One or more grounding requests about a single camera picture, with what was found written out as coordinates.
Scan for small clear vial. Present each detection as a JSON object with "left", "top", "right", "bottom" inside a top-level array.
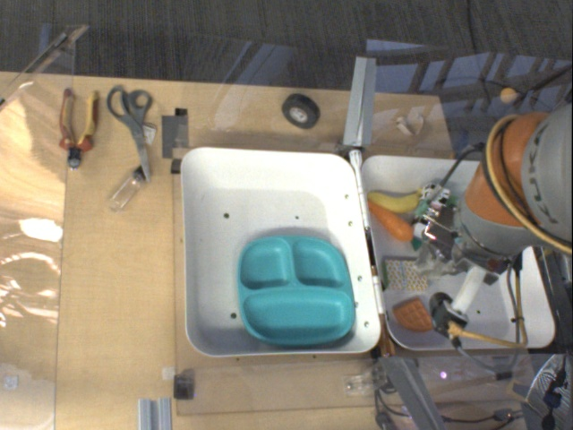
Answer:
[{"left": 107, "top": 168, "right": 147, "bottom": 212}]

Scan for yellow banana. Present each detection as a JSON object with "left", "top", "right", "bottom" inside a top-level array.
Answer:
[{"left": 367, "top": 188, "right": 424, "bottom": 215}]

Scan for orange carrot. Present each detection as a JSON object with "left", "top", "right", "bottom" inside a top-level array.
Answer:
[{"left": 367, "top": 200, "right": 415, "bottom": 243}]

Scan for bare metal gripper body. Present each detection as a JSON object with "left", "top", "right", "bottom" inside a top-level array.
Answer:
[{"left": 414, "top": 206, "right": 461, "bottom": 260}]

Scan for patterned flat packet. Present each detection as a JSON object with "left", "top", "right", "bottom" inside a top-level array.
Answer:
[{"left": 383, "top": 257, "right": 431, "bottom": 293}]

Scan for teal divided plate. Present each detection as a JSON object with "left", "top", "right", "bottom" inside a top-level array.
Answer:
[{"left": 236, "top": 235, "right": 357, "bottom": 348}]

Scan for white plastic tray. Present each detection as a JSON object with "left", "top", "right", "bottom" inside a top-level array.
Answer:
[
  {"left": 360, "top": 154, "right": 558, "bottom": 353},
  {"left": 180, "top": 146, "right": 383, "bottom": 358}
]

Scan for black tape roll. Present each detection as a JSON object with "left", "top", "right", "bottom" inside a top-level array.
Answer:
[{"left": 281, "top": 92, "right": 321, "bottom": 130}]

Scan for grey scissors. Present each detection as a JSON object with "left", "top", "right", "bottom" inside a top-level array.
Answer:
[{"left": 106, "top": 84, "right": 155, "bottom": 184}]

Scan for red and yellow pliers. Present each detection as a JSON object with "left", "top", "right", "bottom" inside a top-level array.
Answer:
[{"left": 58, "top": 88, "right": 101, "bottom": 170}]

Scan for thin black and white rod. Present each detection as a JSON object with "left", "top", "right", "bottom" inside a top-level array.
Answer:
[{"left": 350, "top": 149, "right": 389, "bottom": 357}]

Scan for orange waffle biscuit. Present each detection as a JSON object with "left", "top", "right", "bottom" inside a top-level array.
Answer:
[{"left": 392, "top": 297, "right": 435, "bottom": 333}]

